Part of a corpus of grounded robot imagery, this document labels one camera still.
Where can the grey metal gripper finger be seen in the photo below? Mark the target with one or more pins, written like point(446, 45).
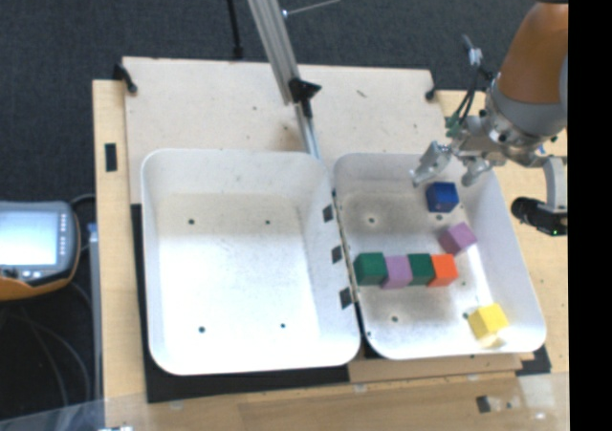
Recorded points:
point(430, 164)
point(474, 171)

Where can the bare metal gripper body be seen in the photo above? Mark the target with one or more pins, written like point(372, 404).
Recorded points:
point(502, 140)

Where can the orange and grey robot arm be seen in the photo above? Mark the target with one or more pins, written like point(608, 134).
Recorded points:
point(535, 56)

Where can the blue cube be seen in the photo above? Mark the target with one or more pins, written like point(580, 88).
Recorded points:
point(442, 197)

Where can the purple cube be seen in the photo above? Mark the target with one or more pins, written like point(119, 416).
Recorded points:
point(398, 272)
point(458, 237)

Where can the orange cube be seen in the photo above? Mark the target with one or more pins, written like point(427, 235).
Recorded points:
point(443, 270)

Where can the green cube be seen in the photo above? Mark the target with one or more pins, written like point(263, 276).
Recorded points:
point(421, 268)
point(369, 269)

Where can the yellow cube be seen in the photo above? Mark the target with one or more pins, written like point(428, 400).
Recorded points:
point(487, 320)

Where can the white plastic tray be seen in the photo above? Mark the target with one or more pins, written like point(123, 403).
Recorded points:
point(406, 314)
point(239, 266)

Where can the pale wood board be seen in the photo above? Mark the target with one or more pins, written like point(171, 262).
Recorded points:
point(215, 104)

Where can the black cylinder on white bracket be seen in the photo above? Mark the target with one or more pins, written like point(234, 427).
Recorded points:
point(538, 214)

